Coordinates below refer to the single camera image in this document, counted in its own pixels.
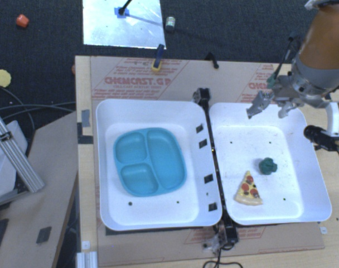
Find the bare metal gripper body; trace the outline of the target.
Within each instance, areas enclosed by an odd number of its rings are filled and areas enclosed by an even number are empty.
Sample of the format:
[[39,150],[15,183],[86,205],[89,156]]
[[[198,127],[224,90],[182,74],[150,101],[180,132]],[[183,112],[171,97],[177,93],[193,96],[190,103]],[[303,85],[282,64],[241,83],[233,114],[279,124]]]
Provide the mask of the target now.
[[325,100],[325,89],[315,87],[307,79],[296,75],[280,75],[272,87],[273,101],[280,107],[297,108],[310,105],[324,108],[330,100]]

